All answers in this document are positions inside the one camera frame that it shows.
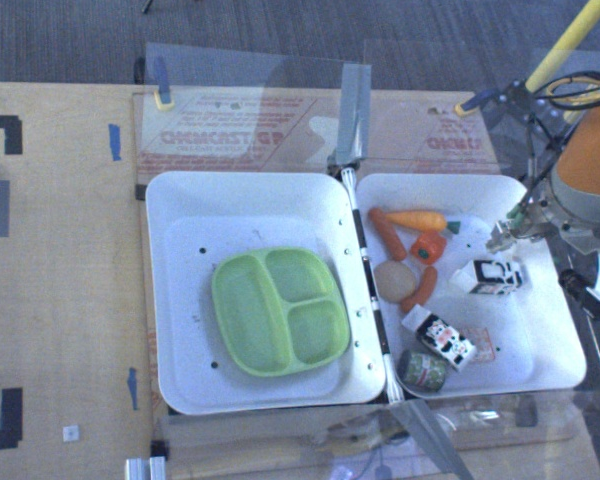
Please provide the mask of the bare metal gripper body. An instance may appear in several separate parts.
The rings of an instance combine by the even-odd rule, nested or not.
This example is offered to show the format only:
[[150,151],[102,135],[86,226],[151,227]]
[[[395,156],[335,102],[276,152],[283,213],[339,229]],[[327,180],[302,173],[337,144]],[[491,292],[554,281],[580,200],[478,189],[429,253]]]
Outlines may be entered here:
[[594,231],[597,224],[580,219],[557,203],[518,203],[510,211],[510,234],[516,239],[558,236],[583,255],[600,252],[600,238]]

